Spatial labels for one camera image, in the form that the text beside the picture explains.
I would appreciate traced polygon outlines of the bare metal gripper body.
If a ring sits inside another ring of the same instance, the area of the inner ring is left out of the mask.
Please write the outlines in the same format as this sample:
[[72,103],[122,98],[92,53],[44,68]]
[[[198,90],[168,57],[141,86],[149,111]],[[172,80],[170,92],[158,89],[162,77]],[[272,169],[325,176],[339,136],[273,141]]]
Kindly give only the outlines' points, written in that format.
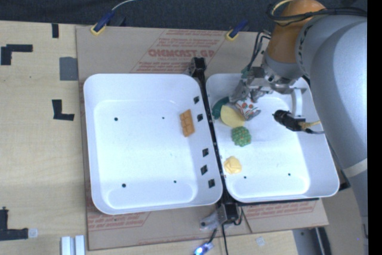
[[245,95],[257,93],[290,94],[295,82],[303,76],[298,66],[252,67],[245,81]]

